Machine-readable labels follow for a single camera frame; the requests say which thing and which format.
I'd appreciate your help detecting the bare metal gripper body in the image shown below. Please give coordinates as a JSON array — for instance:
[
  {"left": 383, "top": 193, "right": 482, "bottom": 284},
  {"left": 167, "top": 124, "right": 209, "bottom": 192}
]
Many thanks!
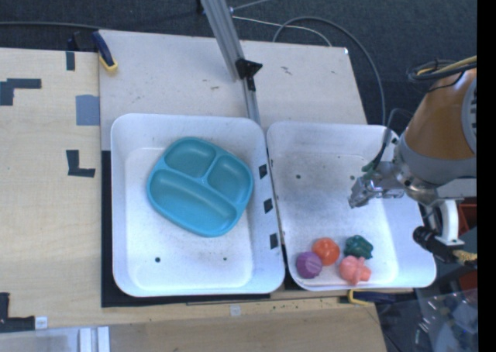
[{"left": 370, "top": 160, "right": 442, "bottom": 207}]

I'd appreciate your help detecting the white plastic tray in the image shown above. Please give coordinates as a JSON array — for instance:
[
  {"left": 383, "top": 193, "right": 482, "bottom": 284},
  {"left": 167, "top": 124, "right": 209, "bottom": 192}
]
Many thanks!
[
  {"left": 110, "top": 112, "right": 287, "bottom": 299},
  {"left": 266, "top": 120, "right": 438, "bottom": 292}
]

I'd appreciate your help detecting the green toy broccoli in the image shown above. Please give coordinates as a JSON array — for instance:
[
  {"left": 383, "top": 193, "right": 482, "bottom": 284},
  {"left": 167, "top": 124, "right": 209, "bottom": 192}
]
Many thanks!
[{"left": 343, "top": 234, "right": 374, "bottom": 261}]

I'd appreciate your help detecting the orange round toy food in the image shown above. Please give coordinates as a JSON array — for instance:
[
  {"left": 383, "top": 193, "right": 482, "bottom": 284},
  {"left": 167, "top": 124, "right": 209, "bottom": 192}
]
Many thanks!
[{"left": 312, "top": 237, "right": 342, "bottom": 267}]

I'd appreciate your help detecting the pink toy food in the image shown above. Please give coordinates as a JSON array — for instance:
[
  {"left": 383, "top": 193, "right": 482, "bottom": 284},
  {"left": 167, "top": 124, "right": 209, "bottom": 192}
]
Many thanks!
[{"left": 338, "top": 255, "right": 373, "bottom": 287}]

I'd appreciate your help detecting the purple round toy food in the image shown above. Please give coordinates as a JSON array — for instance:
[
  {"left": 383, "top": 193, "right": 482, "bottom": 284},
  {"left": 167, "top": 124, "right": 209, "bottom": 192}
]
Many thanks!
[{"left": 295, "top": 251, "right": 324, "bottom": 280}]

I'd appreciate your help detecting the blue divided plate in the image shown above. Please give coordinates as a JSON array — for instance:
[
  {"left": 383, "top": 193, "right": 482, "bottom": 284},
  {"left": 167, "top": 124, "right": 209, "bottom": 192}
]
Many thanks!
[{"left": 146, "top": 136, "right": 255, "bottom": 239}]

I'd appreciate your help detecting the black cylinder on white bracket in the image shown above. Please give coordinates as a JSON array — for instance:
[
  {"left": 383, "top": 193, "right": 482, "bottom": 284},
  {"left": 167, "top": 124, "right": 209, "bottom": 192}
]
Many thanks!
[{"left": 412, "top": 198, "right": 466, "bottom": 263}]

